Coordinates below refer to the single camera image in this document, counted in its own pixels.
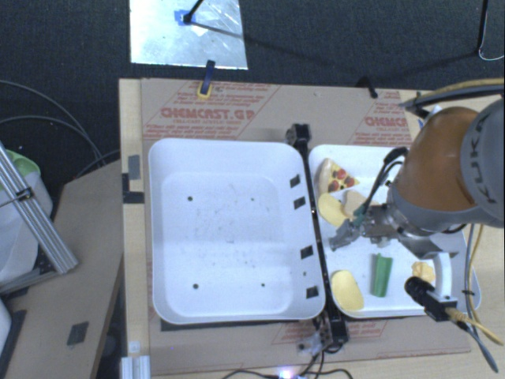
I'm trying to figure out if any white plastic tray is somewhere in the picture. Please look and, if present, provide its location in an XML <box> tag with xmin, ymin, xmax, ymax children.
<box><xmin>308</xmin><ymin>144</ymin><xmax>483</xmax><ymax>319</ymax></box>
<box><xmin>148</xmin><ymin>137</ymin><xmax>328</xmax><ymax>326</ymax></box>

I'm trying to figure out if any tan toy bread slice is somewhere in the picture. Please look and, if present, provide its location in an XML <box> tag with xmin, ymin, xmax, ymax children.
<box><xmin>340</xmin><ymin>189</ymin><xmax>372</xmax><ymax>220</ymax></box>

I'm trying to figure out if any brown cardboard board, red print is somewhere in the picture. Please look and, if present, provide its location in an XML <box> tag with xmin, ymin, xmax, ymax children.
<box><xmin>140</xmin><ymin>77</ymin><xmax>474</xmax><ymax>377</ymax></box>

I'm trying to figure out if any black cylinder on white bracket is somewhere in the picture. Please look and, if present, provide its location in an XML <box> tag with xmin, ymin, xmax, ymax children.
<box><xmin>400</xmin><ymin>231</ymin><xmax>461</xmax><ymax>323</ymax></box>

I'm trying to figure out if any thin black rod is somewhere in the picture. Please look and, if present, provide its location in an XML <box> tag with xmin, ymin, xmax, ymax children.
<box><xmin>294</xmin><ymin>138</ymin><xmax>337</xmax><ymax>324</ymax></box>

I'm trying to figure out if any yellow toy potato chip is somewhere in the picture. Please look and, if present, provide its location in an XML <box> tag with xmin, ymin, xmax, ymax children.
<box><xmin>317</xmin><ymin>192</ymin><xmax>345</xmax><ymax>228</ymax></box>
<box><xmin>330</xmin><ymin>269</ymin><xmax>365</xmax><ymax>313</ymax></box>

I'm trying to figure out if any toy pizza slice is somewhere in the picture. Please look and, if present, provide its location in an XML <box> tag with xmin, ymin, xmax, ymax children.
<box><xmin>316</xmin><ymin>157</ymin><xmax>361</xmax><ymax>194</ymax></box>

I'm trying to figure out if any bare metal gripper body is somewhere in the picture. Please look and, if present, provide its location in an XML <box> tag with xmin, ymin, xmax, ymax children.
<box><xmin>356</xmin><ymin>205</ymin><xmax>404</xmax><ymax>246</ymax></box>

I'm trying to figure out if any green toy celery stick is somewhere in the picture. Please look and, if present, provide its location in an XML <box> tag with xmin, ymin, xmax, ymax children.
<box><xmin>370</xmin><ymin>253</ymin><xmax>395</xmax><ymax>298</ymax></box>

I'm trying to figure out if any pale yellow crumpled toy food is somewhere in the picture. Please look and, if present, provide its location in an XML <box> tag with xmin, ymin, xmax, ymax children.
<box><xmin>410</xmin><ymin>261</ymin><xmax>436</xmax><ymax>284</ymax></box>

